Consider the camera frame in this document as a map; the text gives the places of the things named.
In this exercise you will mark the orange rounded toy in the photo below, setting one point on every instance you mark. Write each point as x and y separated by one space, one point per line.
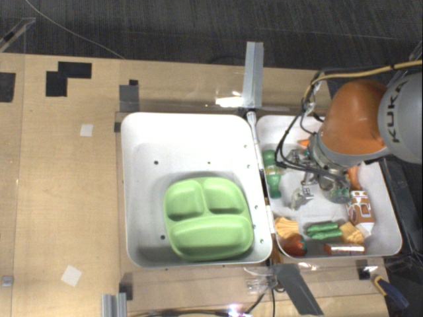
354 177

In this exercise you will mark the green divided plate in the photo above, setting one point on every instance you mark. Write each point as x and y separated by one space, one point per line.
208 230

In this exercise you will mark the yellow ribbed toy bread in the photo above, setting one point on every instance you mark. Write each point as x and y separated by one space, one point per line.
285 227

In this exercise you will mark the green bean pods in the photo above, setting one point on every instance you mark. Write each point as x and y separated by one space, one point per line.
324 230

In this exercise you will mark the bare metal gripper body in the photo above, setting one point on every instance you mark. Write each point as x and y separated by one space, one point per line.
332 183

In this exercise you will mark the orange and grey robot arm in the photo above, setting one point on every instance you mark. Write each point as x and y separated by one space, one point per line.
357 117

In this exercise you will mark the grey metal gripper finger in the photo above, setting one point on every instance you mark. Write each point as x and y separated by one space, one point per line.
296 156
305 195

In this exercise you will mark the red strawberry with green leaves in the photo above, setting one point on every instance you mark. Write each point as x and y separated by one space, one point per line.
294 245

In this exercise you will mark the white plastic tray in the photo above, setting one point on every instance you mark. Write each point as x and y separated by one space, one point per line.
148 137
383 210

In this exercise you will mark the green bottle with yellow label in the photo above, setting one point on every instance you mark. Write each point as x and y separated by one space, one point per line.
273 183

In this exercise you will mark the white and brown carton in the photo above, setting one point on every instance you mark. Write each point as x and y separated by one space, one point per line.
361 210

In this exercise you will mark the orange carrot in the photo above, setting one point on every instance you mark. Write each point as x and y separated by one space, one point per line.
304 142

